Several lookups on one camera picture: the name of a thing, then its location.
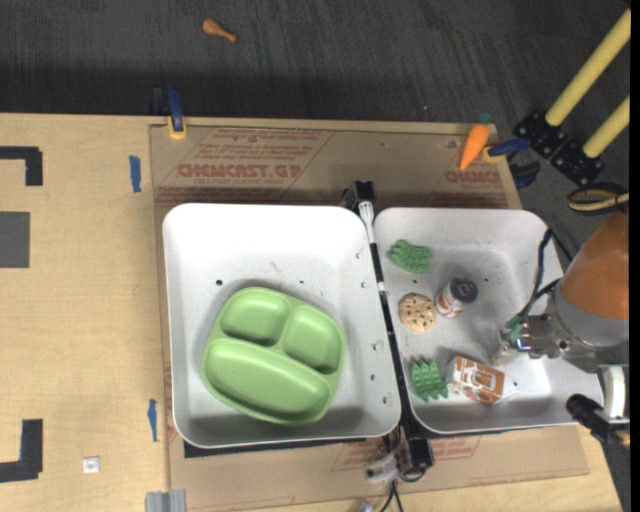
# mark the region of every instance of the can lid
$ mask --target can lid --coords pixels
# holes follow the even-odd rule
[[[471,279],[454,277],[451,281],[451,295],[462,302],[470,304],[478,298],[478,287]]]

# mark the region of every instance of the black tape corner marker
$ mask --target black tape corner marker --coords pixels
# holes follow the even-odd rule
[[[42,420],[22,420],[20,459],[0,462],[0,483],[35,480],[42,472]]]
[[[0,160],[24,160],[24,184],[42,186],[42,151],[34,146],[0,146]]]

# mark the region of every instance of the white tray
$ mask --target white tray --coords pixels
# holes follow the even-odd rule
[[[339,207],[185,204],[163,223],[173,414],[203,448],[378,437],[400,419],[400,401],[366,231]],[[329,313],[346,356],[325,417],[304,427],[252,419],[206,389],[205,342],[227,299],[248,286],[288,293]]]
[[[433,359],[444,371],[455,355],[491,364],[499,348],[499,331],[527,302],[533,289],[538,246],[547,226],[522,210],[391,208],[375,219],[374,232],[388,291],[394,331],[408,382],[416,419],[442,434],[466,434],[571,423],[565,403],[582,393],[602,403],[597,376],[587,374],[563,359],[532,360],[525,353],[499,369],[517,383],[518,393],[495,405],[460,396],[424,402],[413,390],[409,364],[413,359]],[[425,274],[410,274],[388,258],[394,242],[429,248],[433,256]],[[407,293],[434,299],[455,277],[472,279],[479,289],[475,302],[455,318],[438,315],[435,326],[415,334],[401,325],[398,301]],[[555,248],[544,252],[542,286],[562,276]],[[531,314],[541,314],[546,297]]]

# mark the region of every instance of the green plate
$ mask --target green plate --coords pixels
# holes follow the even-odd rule
[[[216,318],[201,373],[209,391],[237,410],[304,425],[329,409],[344,352],[344,332],[324,311],[281,292],[245,288]]]

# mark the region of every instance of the cookie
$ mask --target cookie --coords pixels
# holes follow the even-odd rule
[[[400,322],[413,332],[425,332],[436,324],[436,308],[431,299],[409,293],[398,302]]]

